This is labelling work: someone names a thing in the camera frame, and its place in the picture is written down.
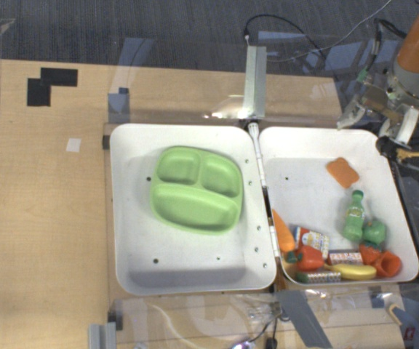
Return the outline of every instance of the brown sponge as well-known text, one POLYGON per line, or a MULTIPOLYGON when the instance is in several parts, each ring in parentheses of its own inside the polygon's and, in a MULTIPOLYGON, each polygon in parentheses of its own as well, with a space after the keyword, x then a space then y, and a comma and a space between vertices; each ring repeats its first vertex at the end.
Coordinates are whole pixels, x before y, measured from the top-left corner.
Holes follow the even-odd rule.
POLYGON ((360 176, 355 169, 348 165, 344 158, 337 158, 326 165, 327 171, 337 180, 343 188, 350 188, 358 181, 360 176))

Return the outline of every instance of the carrot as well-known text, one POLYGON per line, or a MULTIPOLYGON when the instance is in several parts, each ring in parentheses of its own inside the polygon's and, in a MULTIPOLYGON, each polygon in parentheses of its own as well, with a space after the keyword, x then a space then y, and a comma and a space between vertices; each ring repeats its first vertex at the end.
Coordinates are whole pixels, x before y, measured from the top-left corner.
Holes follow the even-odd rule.
POLYGON ((278 213, 273 209, 273 221, 274 227, 277 232, 277 241, 279 242, 279 248, 283 253, 289 253, 295 250, 295 239, 290 229, 278 215, 278 213))

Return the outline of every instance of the yellow banana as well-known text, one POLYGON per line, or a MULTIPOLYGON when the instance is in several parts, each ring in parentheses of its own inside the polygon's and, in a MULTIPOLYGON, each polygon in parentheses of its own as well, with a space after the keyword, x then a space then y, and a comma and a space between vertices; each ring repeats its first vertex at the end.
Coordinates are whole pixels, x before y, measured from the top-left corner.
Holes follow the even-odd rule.
POLYGON ((325 264, 324 267, 328 270, 338 271, 342 278, 352 281, 366 281, 376 277, 376 269, 370 265, 325 264))

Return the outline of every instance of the bottle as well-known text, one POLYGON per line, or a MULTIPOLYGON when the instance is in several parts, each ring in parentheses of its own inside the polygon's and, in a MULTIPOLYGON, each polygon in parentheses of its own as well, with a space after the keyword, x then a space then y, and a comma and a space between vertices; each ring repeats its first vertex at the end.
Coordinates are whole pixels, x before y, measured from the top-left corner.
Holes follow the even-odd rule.
POLYGON ((364 208, 362 206, 363 191, 355 190, 352 193, 352 204, 346 212, 346 226, 342 235, 349 241, 359 241, 363 235, 364 208))

